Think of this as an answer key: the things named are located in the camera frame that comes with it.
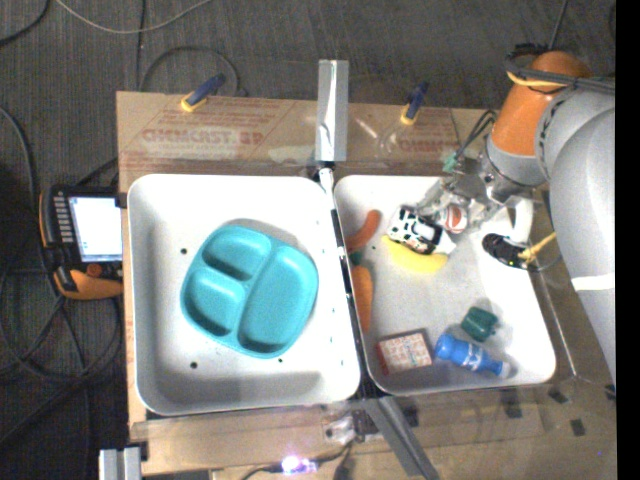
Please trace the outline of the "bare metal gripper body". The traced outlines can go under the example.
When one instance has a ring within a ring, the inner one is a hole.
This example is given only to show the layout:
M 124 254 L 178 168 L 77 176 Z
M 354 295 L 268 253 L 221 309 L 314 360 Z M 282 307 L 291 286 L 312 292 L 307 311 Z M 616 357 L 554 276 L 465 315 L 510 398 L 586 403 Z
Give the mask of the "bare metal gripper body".
M 443 164 L 443 173 L 441 187 L 455 203 L 467 207 L 472 203 L 485 207 L 502 205 L 493 194 L 499 173 L 486 157 L 449 157 Z

